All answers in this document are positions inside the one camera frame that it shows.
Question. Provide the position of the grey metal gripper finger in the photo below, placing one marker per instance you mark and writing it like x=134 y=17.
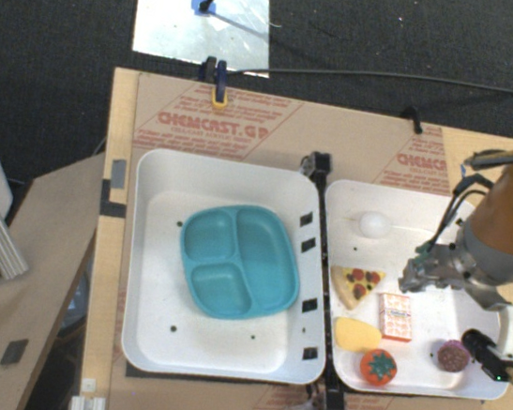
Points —
x=406 y=279
x=425 y=285

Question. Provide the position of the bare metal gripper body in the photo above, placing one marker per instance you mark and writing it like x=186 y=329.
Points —
x=456 y=267

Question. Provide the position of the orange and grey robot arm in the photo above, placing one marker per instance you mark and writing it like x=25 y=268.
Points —
x=511 y=211

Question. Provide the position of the pink and white carton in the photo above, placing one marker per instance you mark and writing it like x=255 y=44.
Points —
x=396 y=318

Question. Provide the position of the toy pizza slice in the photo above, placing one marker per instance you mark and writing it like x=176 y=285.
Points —
x=353 y=284

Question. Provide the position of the white ball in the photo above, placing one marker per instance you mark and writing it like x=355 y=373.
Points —
x=373 y=225

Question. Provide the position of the yellow toy cheese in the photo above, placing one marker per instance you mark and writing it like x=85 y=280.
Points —
x=354 y=335

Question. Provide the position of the white plastic tray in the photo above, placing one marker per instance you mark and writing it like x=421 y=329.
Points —
x=423 y=365
x=156 y=280

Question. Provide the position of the thin black rod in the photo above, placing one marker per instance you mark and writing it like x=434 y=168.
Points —
x=324 y=275

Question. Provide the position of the orange toy tomato green top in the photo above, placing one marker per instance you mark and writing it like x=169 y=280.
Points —
x=378 y=368

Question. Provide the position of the blue divided plate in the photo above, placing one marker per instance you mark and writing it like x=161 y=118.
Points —
x=249 y=255

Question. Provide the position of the brown cardboard board red print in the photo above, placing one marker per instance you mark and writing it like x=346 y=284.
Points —
x=258 y=124

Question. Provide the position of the black cylinder on white bracket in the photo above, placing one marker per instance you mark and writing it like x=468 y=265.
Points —
x=484 y=350

